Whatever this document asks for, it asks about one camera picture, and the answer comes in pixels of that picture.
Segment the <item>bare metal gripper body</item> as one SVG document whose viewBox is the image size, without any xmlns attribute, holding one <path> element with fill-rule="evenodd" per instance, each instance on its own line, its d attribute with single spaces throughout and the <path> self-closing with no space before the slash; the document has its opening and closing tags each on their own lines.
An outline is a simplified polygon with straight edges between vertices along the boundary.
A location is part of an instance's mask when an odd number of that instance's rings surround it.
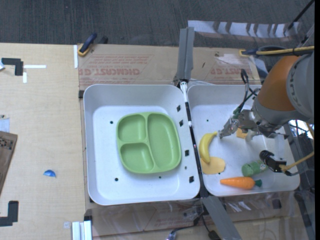
<svg viewBox="0 0 320 240">
<path fill-rule="evenodd" d="M 238 128 L 246 135 L 249 131 L 254 131 L 260 132 L 260 135 L 265 136 L 266 138 L 275 138 L 278 134 L 277 131 L 282 127 L 281 124 L 276 125 L 268 122 L 252 109 L 242 110 L 237 119 Z"/>
</svg>

